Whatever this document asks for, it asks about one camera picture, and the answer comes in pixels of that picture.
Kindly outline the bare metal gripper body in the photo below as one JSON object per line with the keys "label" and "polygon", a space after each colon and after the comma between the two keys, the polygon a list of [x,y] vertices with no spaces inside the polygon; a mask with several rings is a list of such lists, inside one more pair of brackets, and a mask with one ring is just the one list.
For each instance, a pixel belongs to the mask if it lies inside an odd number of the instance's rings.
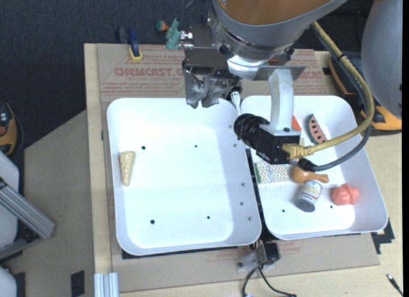
{"label": "bare metal gripper body", "polygon": [[266,80],[268,61],[277,57],[284,65],[292,45],[293,26],[286,21],[246,24],[227,13],[210,13],[206,24],[182,34],[185,87],[239,89],[244,80]]}

